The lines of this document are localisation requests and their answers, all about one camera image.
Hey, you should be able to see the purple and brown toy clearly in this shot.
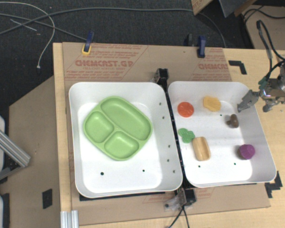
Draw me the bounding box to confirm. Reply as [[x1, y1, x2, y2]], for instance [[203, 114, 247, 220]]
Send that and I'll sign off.
[[237, 144, 256, 161]]

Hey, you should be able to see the yellow shell-shaped toy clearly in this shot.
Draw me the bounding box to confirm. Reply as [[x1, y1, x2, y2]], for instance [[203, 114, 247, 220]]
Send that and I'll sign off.
[[203, 96, 222, 112]]

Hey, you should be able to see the green toy broccoli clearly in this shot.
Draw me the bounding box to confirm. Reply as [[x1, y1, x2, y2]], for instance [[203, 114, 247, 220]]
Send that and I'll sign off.
[[178, 128, 196, 144]]

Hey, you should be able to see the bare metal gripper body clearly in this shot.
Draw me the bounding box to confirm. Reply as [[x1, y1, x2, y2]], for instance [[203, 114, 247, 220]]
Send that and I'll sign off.
[[259, 75, 285, 105]]

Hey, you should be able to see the brown cardboard board red print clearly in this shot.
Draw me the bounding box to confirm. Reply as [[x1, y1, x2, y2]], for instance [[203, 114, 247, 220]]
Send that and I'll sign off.
[[62, 42, 271, 226]]

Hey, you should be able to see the orange round toy slice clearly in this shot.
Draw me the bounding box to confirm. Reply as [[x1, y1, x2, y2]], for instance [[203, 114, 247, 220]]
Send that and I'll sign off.
[[177, 101, 195, 117]]

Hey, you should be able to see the white plastic tray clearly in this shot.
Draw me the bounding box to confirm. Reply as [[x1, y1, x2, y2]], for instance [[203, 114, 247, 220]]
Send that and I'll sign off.
[[68, 81, 183, 199], [167, 80, 277, 188]]

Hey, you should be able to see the green divided plate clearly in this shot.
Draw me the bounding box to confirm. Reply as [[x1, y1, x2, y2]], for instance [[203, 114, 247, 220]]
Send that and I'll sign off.
[[82, 95, 154, 162]]

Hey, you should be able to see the brown toy mushroom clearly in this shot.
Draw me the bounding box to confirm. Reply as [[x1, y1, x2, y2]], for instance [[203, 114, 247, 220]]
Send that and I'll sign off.
[[225, 114, 239, 129]]

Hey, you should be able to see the thin black rod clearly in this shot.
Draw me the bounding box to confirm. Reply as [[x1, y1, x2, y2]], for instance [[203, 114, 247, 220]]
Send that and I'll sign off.
[[164, 85, 186, 190]]

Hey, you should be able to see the black block with thin wires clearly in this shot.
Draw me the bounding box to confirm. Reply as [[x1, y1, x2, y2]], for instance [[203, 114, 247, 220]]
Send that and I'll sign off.
[[153, 67, 169, 85], [174, 188, 197, 207]]

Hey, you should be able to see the tan toy bread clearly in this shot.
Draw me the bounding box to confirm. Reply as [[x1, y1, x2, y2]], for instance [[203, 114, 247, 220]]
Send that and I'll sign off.
[[192, 136, 211, 162]]

